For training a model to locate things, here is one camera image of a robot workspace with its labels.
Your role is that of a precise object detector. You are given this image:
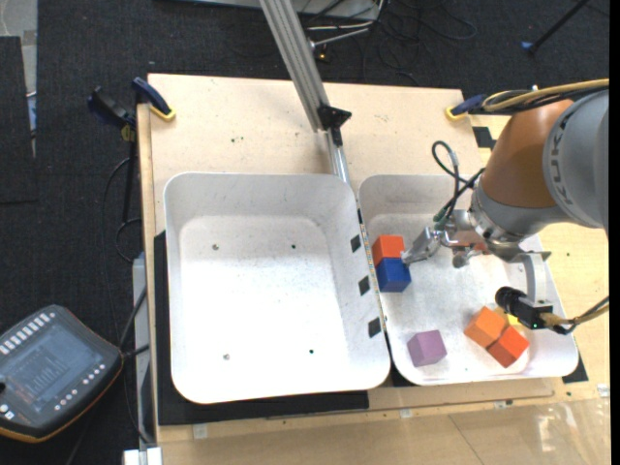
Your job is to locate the pale wood board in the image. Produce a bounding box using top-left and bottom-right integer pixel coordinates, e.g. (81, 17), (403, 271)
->
(146, 72), (557, 428)

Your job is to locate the black cylinder on white bracket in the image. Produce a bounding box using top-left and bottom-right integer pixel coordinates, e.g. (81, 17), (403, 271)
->
(494, 251), (555, 331)

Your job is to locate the white plastic tray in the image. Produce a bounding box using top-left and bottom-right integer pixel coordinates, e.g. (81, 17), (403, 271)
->
(357, 173), (580, 387)
(163, 170), (391, 405)

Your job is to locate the orange-red cube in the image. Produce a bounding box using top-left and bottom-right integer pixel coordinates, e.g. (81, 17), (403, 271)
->
(371, 234), (406, 266)
(486, 325), (531, 369)

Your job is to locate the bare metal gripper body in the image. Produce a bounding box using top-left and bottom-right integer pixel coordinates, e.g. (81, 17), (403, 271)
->
(437, 209), (491, 257)

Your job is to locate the blue cube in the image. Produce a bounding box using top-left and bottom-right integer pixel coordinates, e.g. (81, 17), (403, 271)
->
(375, 257), (413, 294)

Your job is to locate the purple cube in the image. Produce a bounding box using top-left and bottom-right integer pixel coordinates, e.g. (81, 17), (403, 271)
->
(406, 329), (449, 368)

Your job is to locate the orange cube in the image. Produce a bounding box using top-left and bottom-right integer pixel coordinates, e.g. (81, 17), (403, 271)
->
(463, 305), (509, 349)

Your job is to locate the yellow cube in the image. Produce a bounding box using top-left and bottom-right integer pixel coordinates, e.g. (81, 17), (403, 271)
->
(493, 307), (523, 329)

